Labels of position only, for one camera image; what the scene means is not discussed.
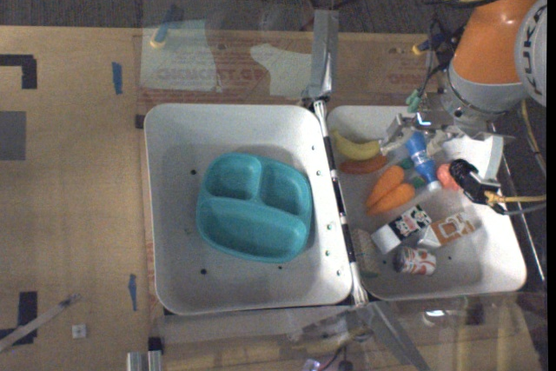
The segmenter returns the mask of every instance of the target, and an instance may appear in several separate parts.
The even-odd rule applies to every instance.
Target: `carrot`
[[[363,175],[382,169],[387,162],[388,158],[384,155],[377,155],[371,159],[366,159],[365,161],[355,161],[350,159],[340,164],[340,170],[351,175]]]
[[[394,190],[383,196],[372,208],[367,209],[367,215],[378,215],[395,209],[415,197],[415,187],[409,182],[403,182]]]
[[[373,207],[384,195],[402,184],[403,177],[404,170],[399,165],[393,165],[384,170],[367,198],[367,207]]]

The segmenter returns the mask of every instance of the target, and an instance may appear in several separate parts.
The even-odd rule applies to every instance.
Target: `cardboard surface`
[[[0,369],[120,370],[129,351],[146,351],[134,33],[0,27],[0,53],[32,54],[38,67],[37,89],[22,89],[21,68],[0,67],[0,110],[26,114],[25,159],[0,161],[0,328],[16,326],[19,292],[37,292],[38,314],[83,297],[33,344],[0,354]],[[122,65],[121,95],[112,62]],[[81,323],[87,338],[74,340]]]
[[[138,114],[160,103],[296,103],[310,77],[310,32],[170,30],[159,50],[155,32],[136,40]],[[340,33],[330,107],[403,105],[426,74],[425,56],[412,52],[425,38]]]

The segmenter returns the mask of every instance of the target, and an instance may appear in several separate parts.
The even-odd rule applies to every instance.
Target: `white tray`
[[[330,112],[328,128],[338,129],[344,136],[354,139],[382,138],[398,113],[406,115],[406,108],[342,106]],[[486,166],[490,146],[488,142],[481,145],[481,142],[464,137],[452,140],[444,148],[437,155],[437,162],[462,157],[476,165],[481,173]],[[400,160],[407,157],[407,151],[402,148],[394,156]],[[341,155],[334,152],[334,157],[339,165]],[[427,199],[427,193],[421,191],[404,208],[369,217],[365,213],[364,202],[377,175],[340,173],[351,228],[373,233],[403,210]],[[377,249],[374,259],[380,268],[380,275],[362,279],[367,291],[382,300],[395,301],[511,292],[521,288],[526,281],[526,264],[510,217],[499,215],[488,206],[473,204],[462,193],[442,191],[437,197],[439,199],[432,208],[429,203],[432,212],[449,216],[451,212],[463,208],[480,220],[480,228],[437,250],[437,268],[431,276],[396,273],[392,267],[394,251],[382,255]]]
[[[179,315],[335,304],[351,291],[321,129],[295,106],[164,104],[145,119],[156,293]],[[272,157],[307,175],[314,220],[307,248],[281,265],[211,248],[195,226],[203,173],[230,151]]]

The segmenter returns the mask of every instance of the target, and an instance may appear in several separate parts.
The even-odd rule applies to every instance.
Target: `toy banana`
[[[345,136],[340,135],[338,130],[332,130],[332,137],[334,138],[338,151],[349,159],[363,161],[373,158],[381,152],[381,145],[378,140],[353,142]]]

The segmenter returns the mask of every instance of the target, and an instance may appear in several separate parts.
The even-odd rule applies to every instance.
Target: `black tape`
[[[346,242],[347,258],[350,263],[355,263],[355,249],[354,242],[351,239],[351,233],[347,224],[341,225],[341,230],[344,233],[344,241]]]
[[[332,185],[334,186],[334,194],[336,195],[336,204],[338,204],[338,212],[340,215],[346,214],[346,207],[344,206],[344,200],[341,196],[340,183],[338,178],[332,178]]]
[[[20,292],[19,293],[19,306],[17,308],[17,326],[24,326],[30,321],[35,320],[38,317],[38,295],[35,291],[31,292]],[[10,335],[17,328],[0,329],[0,339],[3,339],[6,335]],[[13,346],[18,345],[30,345],[33,343],[33,339],[36,337],[36,329],[18,341],[13,343]]]
[[[149,337],[149,351],[160,351],[164,354],[164,343],[160,337]]]
[[[21,88],[36,89],[36,59],[33,55],[0,55],[0,67],[21,67]]]
[[[334,153],[332,152],[332,140],[330,139],[330,136],[324,136],[324,149],[327,151],[327,159],[330,170],[335,170],[336,163],[334,161]]]
[[[145,115],[136,115],[136,129],[143,130],[145,128]]]

